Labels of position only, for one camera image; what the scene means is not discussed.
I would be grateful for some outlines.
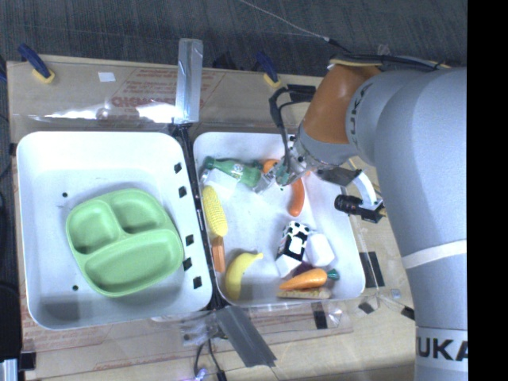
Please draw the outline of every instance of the green bottle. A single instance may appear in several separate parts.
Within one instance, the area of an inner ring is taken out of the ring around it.
[[[217,161],[211,156],[207,156],[205,158],[205,168],[216,168],[219,171],[238,179],[238,182],[243,183],[248,187],[255,187],[261,178],[261,171],[258,168],[248,167],[236,160]]]

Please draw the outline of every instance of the yellow corn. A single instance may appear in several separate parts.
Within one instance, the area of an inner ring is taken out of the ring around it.
[[[207,185],[203,188],[202,194],[208,228],[216,236],[225,236],[228,232],[228,222],[225,219],[224,210],[222,209],[217,192]]]

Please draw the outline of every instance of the white band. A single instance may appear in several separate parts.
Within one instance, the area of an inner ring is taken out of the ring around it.
[[[414,252],[402,258],[402,265],[406,270],[409,270],[446,257],[466,254],[468,252],[467,242],[467,240],[459,240]]]

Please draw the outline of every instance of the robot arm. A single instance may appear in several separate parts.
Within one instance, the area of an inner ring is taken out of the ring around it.
[[[275,173],[287,185],[351,156],[375,166],[413,295],[418,381],[468,379],[466,80],[335,65]]]

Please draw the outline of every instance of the white plastic tray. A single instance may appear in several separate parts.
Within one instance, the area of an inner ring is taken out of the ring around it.
[[[39,325],[70,329],[185,314],[207,305],[212,284],[175,139],[162,133],[32,133],[17,147],[17,167],[28,308]],[[79,203],[133,187],[161,202],[192,265],[143,291],[108,298],[83,278],[65,221]]]
[[[280,159],[283,144],[280,135],[265,133],[204,133],[194,142],[194,158],[198,173],[203,171],[206,156],[234,158],[244,162]],[[217,284],[228,302],[239,306],[278,305],[302,300],[281,299],[275,295],[282,282],[275,266],[275,254],[284,226],[292,219],[324,233],[335,254],[326,268],[338,270],[341,279],[333,284],[333,300],[356,298],[365,287],[365,275],[356,247],[351,222],[347,214],[333,207],[341,192],[337,185],[321,181],[314,174],[303,179],[306,200],[299,217],[287,212],[291,202],[291,187],[281,190],[273,186],[262,196],[238,184],[232,197],[222,202],[229,231],[224,237],[226,267],[241,251],[262,252],[244,274],[242,292],[237,301],[225,292],[225,274],[217,274]]]

